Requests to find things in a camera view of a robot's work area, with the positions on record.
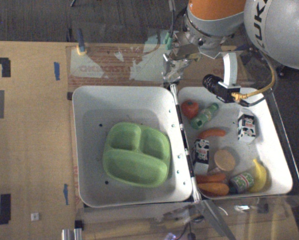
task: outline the green bowl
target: green bowl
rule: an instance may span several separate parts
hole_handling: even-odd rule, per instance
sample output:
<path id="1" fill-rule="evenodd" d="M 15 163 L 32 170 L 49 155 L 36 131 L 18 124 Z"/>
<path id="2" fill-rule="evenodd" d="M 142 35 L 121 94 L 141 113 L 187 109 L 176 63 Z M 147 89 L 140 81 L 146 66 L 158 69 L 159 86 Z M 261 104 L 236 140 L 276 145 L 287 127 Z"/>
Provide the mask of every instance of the green bowl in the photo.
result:
<path id="1" fill-rule="evenodd" d="M 110 177 L 120 182 L 158 187 L 167 179 L 170 161 L 169 138 L 157 129 L 120 122 L 107 135 L 103 167 Z"/>

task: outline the wooden surface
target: wooden surface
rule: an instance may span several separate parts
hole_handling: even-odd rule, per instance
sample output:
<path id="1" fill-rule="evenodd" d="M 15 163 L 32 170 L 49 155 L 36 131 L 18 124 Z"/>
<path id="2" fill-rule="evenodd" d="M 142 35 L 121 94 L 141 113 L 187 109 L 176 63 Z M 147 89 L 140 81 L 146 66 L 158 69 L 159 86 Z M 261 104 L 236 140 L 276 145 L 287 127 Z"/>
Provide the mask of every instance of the wooden surface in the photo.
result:
<path id="1" fill-rule="evenodd" d="M 66 56 L 70 46 L 73 44 L 0 42 L 0 57 L 11 61 L 11 77 L 2 78 L 0 67 L 0 90 L 5 95 L 4 118 L 0 119 L 0 195 L 11 194 L 11 220 L 0 225 L 0 239 L 61 239 L 62 229 L 74 228 L 72 103 L 67 100 Z M 60 80 L 56 80 L 54 62 L 60 65 Z M 68 185 L 69 205 L 64 184 Z M 40 220 L 31 222 L 31 213 L 39 213 Z M 284 219 L 273 217 L 258 223 L 249 218 L 230 228 L 241 239 L 299 239 L 291 210 L 287 208 L 284 214 Z M 176 233 L 182 230 L 180 225 L 174 228 Z M 83 235 L 91 240 L 159 240 L 166 232 L 139 220 L 88 224 Z M 197 236 L 225 239 L 210 226 L 197 229 Z"/>

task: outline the floor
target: floor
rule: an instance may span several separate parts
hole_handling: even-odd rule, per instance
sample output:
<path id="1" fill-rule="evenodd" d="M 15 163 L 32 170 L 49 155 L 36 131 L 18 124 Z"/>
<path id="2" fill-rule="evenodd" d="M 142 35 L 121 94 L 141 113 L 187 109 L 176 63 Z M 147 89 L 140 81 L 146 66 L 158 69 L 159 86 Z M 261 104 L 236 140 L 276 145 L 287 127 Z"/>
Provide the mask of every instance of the floor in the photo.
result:
<path id="1" fill-rule="evenodd" d="M 70 42 L 82 29 L 88 43 L 144 43 L 170 26 L 167 0 L 72 1 L 0 0 L 0 41 Z M 187 0 L 175 4 L 179 12 Z M 283 74 L 275 98 L 299 173 L 299 70 Z"/>

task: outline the green bottle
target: green bottle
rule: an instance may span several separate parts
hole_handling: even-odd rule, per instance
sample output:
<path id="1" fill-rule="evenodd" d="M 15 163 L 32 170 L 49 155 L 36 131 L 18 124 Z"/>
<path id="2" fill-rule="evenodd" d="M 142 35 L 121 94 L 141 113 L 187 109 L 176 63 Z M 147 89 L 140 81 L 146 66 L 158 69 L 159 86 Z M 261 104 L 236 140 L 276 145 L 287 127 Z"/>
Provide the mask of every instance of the green bottle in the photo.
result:
<path id="1" fill-rule="evenodd" d="M 190 120 L 190 125 L 196 130 L 202 128 L 205 125 L 205 123 L 207 123 L 214 117 L 215 112 L 218 109 L 219 105 L 217 105 L 216 103 L 213 103 L 207 108 L 202 109 L 196 117 Z"/>

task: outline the blue tape mark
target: blue tape mark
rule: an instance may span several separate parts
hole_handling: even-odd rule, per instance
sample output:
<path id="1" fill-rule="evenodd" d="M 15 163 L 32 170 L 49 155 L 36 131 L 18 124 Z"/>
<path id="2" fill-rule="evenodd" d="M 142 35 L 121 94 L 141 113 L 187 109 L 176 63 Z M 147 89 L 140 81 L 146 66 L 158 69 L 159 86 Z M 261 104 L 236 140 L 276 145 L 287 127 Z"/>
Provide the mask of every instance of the blue tape mark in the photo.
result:
<path id="1" fill-rule="evenodd" d="M 56 81 L 61 80 L 60 79 L 60 64 L 58 62 L 54 62 L 54 73 Z"/>
<path id="2" fill-rule="evenodd" d="M 65 197 L 65 203 L 68 206 L 69 205 L 69 189 L 68 189 L 67 184 L 64 184 L 64 188 L 63 188 L 63 193 L 64 193 L 64 197 Z"/>

